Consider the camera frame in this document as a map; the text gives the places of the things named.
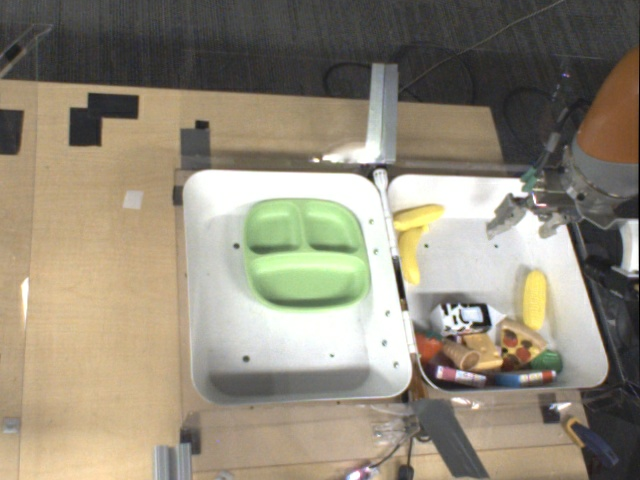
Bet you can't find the tan ice cream cone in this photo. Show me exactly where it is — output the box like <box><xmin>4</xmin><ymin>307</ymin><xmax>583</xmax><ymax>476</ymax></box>
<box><xmin>441</xmin><ymin>340</ymin><xmax>482</xmax><ymax>372</ymax></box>

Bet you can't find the black cylinder on white bracket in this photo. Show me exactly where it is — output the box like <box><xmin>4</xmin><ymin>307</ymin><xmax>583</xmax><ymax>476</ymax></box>
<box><xmin>583</xmin><ymin>218</ymin><xmax>640</xmax><ymax>280</ymax></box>

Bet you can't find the green divided plate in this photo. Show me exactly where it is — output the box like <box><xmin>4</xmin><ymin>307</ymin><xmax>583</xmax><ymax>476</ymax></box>
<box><xmin>242</xmin><ymin>197</ymin><xmax>373</xmax><ymax>312</ymax></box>

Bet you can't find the orange carrot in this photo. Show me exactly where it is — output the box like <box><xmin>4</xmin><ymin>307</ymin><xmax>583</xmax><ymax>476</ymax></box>
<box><xmin>414</xmin><ymin>331</ymin><xmax>445</xmax><ymax>365</ymax></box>

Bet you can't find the white plastic tray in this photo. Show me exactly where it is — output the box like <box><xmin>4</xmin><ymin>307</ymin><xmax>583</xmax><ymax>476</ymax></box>
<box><xmin>181</xmin><ymin>168</ymin><xmax>414</xmax><ymax>406</ymax></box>
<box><xmin>386</xmin><ymin>173</ymin><xmax>611</xmax><ymax>394</ymax></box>

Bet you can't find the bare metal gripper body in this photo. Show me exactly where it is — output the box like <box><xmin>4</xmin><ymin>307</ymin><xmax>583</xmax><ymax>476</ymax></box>
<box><xmin>525</xmin><ymin>166</ymin><xmax>625</xmax><ymax>230</ymax></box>

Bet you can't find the black and white carton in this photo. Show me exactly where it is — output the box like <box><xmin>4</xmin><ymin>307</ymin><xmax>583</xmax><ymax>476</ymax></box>
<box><xmin>429</xmin><ymin>301</ymin><xmax>507</xmax><ymax>339</ymax></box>

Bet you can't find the blue and red tube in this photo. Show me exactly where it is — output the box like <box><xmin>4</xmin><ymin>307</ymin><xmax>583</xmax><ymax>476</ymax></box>
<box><xmin>494</xmin><ymin>368</ymin><xmax>558</xmax><ymax>388</ymax></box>

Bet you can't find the yellow cheese wedge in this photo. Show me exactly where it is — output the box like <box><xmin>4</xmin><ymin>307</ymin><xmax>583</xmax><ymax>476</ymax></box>
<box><xmin>462</xmin><ymin>332</ymin><xmax>504</xmax><ymax>374</ymax></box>

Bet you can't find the green toy vegetable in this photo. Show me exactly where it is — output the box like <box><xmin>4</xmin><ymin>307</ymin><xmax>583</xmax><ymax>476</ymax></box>
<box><xmin>530</xmin><ymin>348</ymin><xmax>564</xmax><ymax>375</ymax></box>

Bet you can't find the pizza slice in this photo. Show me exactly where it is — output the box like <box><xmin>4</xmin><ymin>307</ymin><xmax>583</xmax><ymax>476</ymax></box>
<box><xmin>496</xmin><ymin>317</ymin><xmax>549</xmax><ymax>372</ymax></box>

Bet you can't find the yellow banana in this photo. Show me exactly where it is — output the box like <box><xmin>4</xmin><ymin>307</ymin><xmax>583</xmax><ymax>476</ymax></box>
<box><xmin>397</xmin><ymin>224</ymin><xmax>431</xmax><ymax>287</ymax></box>
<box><xmin>392</xmin><ymin>203</ymin><xmax>446</xmax><ymax>233</ymax></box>

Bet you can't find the purple and white packet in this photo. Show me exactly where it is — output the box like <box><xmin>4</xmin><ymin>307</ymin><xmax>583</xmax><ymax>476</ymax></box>
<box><xmin>433</xmin><ymin>363</ymin><xmax>488</xmax><ymax>389</ymax></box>

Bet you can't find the yellow corn cob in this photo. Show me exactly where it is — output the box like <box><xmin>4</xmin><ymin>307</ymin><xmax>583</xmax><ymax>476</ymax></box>
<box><xmin>522</xmin><ymin>268</ymin><xmax>549</xmax><ymax>332</ymax></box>

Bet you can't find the pale wood board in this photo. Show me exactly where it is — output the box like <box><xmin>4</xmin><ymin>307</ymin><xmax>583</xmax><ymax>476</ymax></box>
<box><xmin>0</xmin><ymin>78</ymin><xmax>592</xmax><ymax>480</ymax></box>

